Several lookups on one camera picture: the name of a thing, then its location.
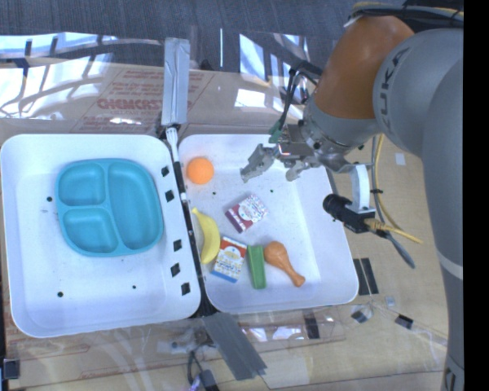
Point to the red and blue carton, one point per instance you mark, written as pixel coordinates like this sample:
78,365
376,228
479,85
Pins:
229,259

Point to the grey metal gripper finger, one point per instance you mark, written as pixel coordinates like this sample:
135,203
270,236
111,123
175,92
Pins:
256,163
294,172

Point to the purple and white carton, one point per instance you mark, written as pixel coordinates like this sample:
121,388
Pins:
246,213

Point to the white plastic tray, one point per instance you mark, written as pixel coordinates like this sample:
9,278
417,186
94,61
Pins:
40,234
293,226

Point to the yellow banana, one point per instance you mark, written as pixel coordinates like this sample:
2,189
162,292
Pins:
210,234

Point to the brown cardboard board red print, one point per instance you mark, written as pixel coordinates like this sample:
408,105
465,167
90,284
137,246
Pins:
118,96

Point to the black cylinder on white bracket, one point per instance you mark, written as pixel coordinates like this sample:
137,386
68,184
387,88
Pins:
352,206

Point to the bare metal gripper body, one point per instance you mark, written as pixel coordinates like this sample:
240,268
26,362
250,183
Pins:
305,147

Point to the blue divided plate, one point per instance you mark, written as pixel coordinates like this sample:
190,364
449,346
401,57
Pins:
110,206

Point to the orange chicken drumstick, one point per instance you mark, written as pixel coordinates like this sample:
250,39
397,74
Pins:
281,259

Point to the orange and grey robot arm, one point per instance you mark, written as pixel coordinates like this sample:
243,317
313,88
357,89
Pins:
415,96

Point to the green block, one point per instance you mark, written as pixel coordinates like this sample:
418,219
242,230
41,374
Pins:
256,266

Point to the orange ball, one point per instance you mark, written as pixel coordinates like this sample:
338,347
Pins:
200,170

